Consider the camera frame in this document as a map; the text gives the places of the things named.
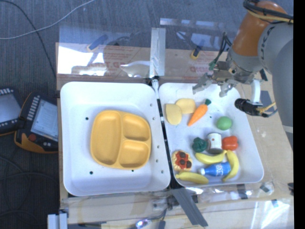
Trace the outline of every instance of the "yellow cable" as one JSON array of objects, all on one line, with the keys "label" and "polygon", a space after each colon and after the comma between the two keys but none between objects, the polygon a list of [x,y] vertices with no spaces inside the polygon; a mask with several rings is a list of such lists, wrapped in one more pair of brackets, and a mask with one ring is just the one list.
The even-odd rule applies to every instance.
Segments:
[{"label": "yellow cable", "polygon": [[275,105],[275,102],[273,102],[272,104],[266,106],[266,107],[262,107],[262,108],[257,108],[256,110],[259,111],[260,114],[262,114],[263,112],[265,112],[266,110],[270,109],[271,107],[273,107]]},{"label": "yellow cable", "polygon": [[249,11],[248,12],[257,17],[257,18],[260,18],[260,19],[264,19],[264,20],[277,20],[277,21],[285,21],[285,22],[289,22],[289,23],[294,23],[294,20],[290,20],[290,19],[285,19],[285,18],[281,18],[281,17],[276,17],[276,16],[266,16],[266,15],[260,15],[260,14],[257,14],[257,13],[253,13],[252,11]]}]

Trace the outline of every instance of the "toy banana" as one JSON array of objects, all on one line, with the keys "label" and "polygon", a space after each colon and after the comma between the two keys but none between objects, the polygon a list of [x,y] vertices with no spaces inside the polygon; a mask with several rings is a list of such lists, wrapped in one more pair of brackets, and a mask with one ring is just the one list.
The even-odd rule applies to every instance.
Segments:
[{"label": "toy banana", "polygon": [[239,160],[233,151],[227,150],[227,158],[231,166],[231,171],[223,178],[223,182],[236,176],[239,169]]},{"label": "toy banana", "polygon": [[198,159],[201,163],[211,165],[215,163],[220,163],[224,159],[224,155],[227,152],[227,150],[224,150],[222,153],[217,154],[217,155],[206,155],[202,153],[196,153],[195,157]]},{"label": "toy banana", "polygon": [[182,171],[179,174],[176,174],[175,177],[182,181],[191,181],[197,184],[207,184],[209,183],[209,179],[205,176],[189,171]]}]

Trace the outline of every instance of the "yellow divided plate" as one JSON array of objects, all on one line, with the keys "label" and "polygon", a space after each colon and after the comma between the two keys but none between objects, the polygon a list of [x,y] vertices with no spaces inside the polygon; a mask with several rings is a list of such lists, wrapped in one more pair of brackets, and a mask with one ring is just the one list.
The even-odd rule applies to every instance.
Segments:
[{"label": "yellow divided plate", "polygon": [[104,110],[94,119],[90,145],[92,157],[103,166],[139,169],[149,160],[151,129],[138,115]]}]

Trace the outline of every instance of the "green lime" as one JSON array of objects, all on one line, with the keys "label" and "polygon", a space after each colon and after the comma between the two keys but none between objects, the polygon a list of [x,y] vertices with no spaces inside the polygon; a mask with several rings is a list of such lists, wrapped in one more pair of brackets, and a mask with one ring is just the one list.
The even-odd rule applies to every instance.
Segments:
[{"label": "green lime", "polygon": [[222,116],[217,120],[216,126],[220,130],[228,130],[232,126],[232,120],[227,116]]}]

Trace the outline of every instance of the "blue bottle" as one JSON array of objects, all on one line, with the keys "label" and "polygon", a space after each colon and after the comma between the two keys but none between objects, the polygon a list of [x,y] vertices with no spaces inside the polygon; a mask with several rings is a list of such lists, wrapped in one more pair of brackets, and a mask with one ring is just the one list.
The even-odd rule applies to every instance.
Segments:
[{"label": "blue bottle", "polygon": [[226,176],[231,171],[229,162],[212,164],[206,168],[200,168],[199,173],[203,176],[210,175],[213,177]]}]

